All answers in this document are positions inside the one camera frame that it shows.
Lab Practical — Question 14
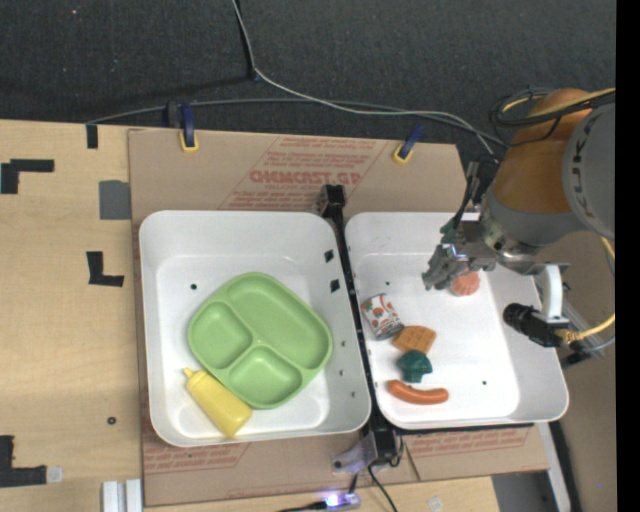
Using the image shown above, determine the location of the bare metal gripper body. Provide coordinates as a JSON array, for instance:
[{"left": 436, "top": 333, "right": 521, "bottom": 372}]
[{"left": 448, "top": 211, "right": 540, "bottom": 275}]

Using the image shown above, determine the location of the brown waffle biscuit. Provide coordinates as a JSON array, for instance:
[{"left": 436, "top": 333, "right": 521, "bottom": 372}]
[{"left": 390, "top": 324, "right": 438, "bottom": 354}]

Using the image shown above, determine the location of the white can with tomato print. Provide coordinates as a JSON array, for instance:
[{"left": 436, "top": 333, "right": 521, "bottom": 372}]
[{"left": 359, "top": 292, "right": 406, "bottom": 342}]

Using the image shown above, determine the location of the white plastic tray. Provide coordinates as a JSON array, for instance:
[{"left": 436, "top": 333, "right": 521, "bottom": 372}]
[
  {"left": 344, "top": 210, "right": 571, "bottom": 431},
  {"left": 138, "top": 209, "right": 373, "bottom": 448}
]

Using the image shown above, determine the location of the thin black rod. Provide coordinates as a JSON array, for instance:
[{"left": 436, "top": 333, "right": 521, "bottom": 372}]
[{"left": 327, "top": 199, "right": 382, "bottom": 432}]

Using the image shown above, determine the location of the green broccoli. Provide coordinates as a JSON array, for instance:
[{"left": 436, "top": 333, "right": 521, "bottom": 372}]
[{"left": 396, "top": 349, "right": 434, "bottom": 386}]

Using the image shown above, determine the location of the orange sausage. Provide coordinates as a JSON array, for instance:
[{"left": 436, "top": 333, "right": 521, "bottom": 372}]
[{"left": 386, "top": 379, "right": 450, "bottom": 406}]

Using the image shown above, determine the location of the green divided plate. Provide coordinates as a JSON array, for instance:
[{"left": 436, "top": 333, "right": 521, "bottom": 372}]
[{"left": 186, "top": 270, "right": 335, "bottom": 411}]

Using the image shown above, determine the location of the brown cardboard board red print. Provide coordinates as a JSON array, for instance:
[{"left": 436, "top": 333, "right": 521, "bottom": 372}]
[{"left": 126, "top": 128, "right": 552, "bottom": 508}]

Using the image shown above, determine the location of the yellow squeeze bottle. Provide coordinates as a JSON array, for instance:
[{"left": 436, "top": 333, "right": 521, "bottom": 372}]
[{"left": 181, "top": 366, "right": 254, "bottom": 439}]

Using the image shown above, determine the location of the black cylinder on white bracket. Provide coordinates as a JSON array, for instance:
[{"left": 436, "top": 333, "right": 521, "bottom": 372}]
[{"left": 502, "top": 263, "right": 572, "bottom": 349}]

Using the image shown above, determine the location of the black block with thin wires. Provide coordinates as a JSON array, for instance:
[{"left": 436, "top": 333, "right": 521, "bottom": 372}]
[
  {"left": 366, "top": 426, "right": 402, "bottom": 465},
  {"left": 318, "top": 183, "right": 348, "bottom": 219}
]

